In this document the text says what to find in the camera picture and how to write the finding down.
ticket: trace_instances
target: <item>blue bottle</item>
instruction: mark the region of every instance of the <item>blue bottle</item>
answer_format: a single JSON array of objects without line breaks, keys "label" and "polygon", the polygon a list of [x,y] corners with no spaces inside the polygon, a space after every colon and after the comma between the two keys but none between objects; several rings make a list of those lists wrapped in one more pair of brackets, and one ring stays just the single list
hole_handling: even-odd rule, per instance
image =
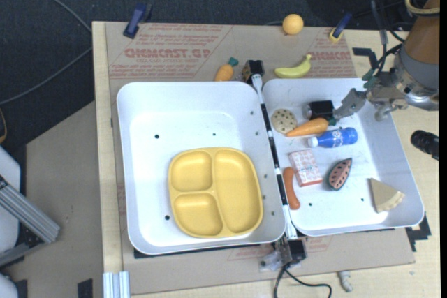
[{"label": "blue bottle", "polygon": [[357,131],[352,127],[348,127],[326,131],[318,137],[311,137],[307,140],[307,144],[312,148],[335,148],[341,145],[354,144],[357,142],[357,139]]}]

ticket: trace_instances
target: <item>bottle cap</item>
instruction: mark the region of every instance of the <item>bottle cap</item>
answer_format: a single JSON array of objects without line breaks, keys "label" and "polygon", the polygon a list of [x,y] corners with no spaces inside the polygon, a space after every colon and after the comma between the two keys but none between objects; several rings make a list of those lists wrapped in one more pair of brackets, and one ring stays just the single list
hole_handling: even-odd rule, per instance
[{"label": "bottle cap", "polygon": [[318,146],[318,139],[316,139],[316,137],[310,137],[307,139],[307,144],[309,147],[315,148]]}]

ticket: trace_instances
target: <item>yellow banana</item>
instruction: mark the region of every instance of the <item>yellow banana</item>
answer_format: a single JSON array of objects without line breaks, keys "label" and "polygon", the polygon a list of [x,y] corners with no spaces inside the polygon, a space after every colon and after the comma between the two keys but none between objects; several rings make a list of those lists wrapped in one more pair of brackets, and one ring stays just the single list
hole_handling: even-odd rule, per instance
[{"label": "yellow banana", "polygon": [[306,57],[295,67],[279,67],[274,70],[274,74],[280,78],[300,78],[305,76],[311,68],[311,55]]}]

